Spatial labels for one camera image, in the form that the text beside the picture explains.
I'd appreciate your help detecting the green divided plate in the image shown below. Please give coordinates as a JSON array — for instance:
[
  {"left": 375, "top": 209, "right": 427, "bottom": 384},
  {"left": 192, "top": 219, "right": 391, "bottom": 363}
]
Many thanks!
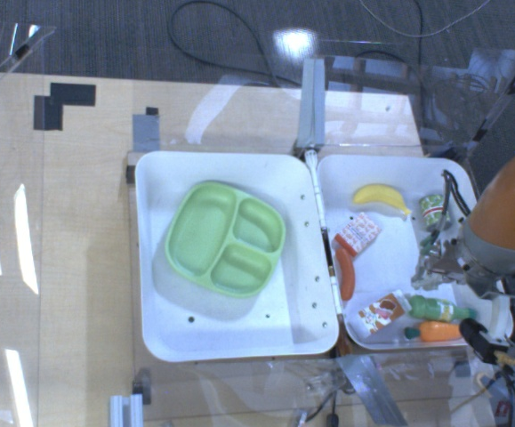
[{"left": 164, "top": 180, "right": 287, "bottom": 300}]

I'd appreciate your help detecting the green and white can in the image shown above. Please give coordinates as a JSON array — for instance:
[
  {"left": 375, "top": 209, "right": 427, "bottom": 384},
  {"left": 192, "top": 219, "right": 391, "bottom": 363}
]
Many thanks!
[{"left": 418, "top": 193, "right": 452, "bottom": 232}]

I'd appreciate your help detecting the orange sausage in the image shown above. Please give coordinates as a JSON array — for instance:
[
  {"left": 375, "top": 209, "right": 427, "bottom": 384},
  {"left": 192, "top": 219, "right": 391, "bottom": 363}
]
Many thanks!
[{"left": 335, "top": 246, "right": 358, "bottom": 302}]

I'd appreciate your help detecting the green bottle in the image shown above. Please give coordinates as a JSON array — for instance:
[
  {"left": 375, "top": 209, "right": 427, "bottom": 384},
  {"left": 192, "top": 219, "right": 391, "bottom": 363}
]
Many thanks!
[{"left": 406, "top": 294, "right": 479, "bottom": 322}]

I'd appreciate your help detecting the white plastic tray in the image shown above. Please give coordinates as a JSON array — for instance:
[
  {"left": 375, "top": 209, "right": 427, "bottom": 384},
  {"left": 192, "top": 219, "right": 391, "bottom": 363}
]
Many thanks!
[
  {"left": 133, "top": 149, "right": 341, "bottom": 364},
  {"left": 316, "top": 153, "right": 514, "bottom": 352}
]

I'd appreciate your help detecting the thin black and white rod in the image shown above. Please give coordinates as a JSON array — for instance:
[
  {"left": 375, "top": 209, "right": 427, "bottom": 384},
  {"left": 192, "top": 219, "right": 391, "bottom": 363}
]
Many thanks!
[{"left": 304, "top": 149, "right": 343, "bottom": 316}]

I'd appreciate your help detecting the red and white carton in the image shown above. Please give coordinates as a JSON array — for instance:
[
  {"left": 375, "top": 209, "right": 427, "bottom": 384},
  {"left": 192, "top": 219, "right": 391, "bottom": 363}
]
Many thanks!
[{"left": 333, "top": 211, "right": 383, "bottom": 258}]

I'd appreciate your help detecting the black cylinder on white bracket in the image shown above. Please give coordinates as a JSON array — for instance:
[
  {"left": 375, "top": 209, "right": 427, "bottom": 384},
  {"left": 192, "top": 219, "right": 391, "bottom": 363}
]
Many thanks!
[{"left": 458, "top": 293, "right": 514, "bottom": 366}]

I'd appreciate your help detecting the orange carrot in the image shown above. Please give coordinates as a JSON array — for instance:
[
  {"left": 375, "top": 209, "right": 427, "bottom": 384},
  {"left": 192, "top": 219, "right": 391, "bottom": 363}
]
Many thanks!
[{"left": 403, "top": 320, "right": 463, "bottom": 343}]

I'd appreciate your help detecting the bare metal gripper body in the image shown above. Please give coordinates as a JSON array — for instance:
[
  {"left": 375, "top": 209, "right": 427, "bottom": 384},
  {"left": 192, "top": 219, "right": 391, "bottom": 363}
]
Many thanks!
[{"left": 428, "top": 238, "right": 472, "bottom": 286}]

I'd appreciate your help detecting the brown and white carton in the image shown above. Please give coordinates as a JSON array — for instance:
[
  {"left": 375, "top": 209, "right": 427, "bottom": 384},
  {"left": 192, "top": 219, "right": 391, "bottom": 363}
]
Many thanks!
[{"left": 356, "top": 288, "right": 412, "bottom": 338}]

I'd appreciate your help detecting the yellow banana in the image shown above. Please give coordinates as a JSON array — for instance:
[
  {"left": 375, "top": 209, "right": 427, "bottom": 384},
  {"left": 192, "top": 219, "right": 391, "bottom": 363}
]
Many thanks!
[{"left": 351, "top": 182, "right": 414, "bottom": 222}]

